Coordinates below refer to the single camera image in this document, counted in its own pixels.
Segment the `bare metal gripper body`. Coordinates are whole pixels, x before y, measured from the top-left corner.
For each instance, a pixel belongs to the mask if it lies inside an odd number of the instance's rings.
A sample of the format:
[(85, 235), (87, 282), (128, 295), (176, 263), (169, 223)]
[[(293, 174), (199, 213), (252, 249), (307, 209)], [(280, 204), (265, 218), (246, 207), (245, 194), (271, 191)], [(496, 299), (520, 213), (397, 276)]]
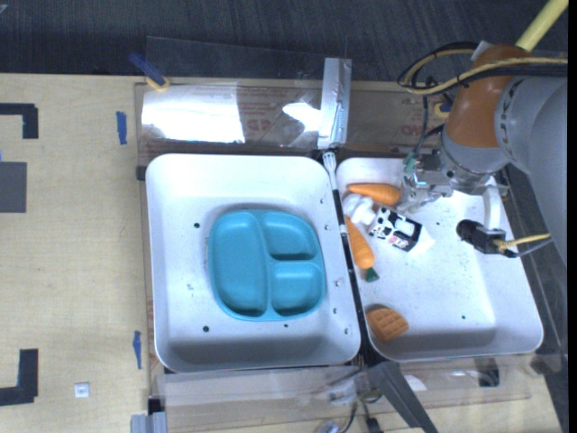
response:
[(453, 194), (442, 155), (411, 152), (403, 160), (403, 185), (409, 198), (445, 198)]

